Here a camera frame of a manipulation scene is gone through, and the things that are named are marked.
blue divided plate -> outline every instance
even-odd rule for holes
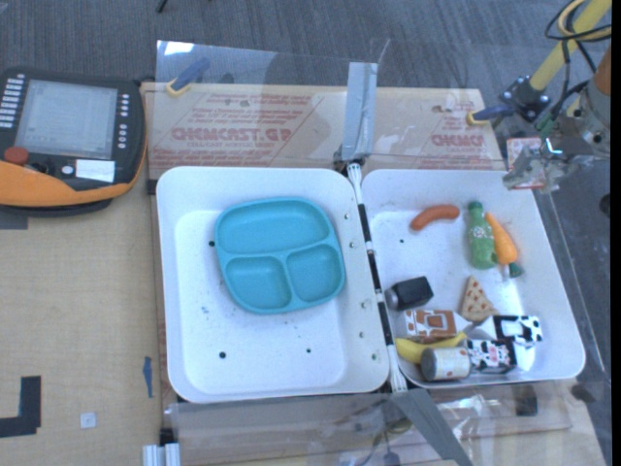
[[[268,198],[226,209],[215,221],[215,251],[229,293],[257,314],[316,306],[343,288],[334,227],[307,199]]]

hot dog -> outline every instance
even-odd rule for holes
[[[431,206],[418,214],[418,216],[410,222],[409,227],[413,230],[420,231],[432,221],[437,219],[455,219],[459,216],[459,213],[459,208],[452,204]]]

yellow banana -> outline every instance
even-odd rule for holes
[[[460,331],[453,338],[447,338],[432,344],[417,344],[408,338],[396,338],[395,348],[397,349],[397,353],[406,361],[420,364],[420,357],[426,348],[457,347],[465,338],[466,334],[463,331]]]

toy pizza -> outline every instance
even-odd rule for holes
[[[494,304],[485,295],[478,280],[474,276],[470,276],[464,292],[460,315],[468,321],[479,322],[498,313]]]

red button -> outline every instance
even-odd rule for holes
[[[17,164],[18,166],[23,166],[28,162],[28,150],[24,147],[9,147],[4,150],[4,160],[12,164]]]

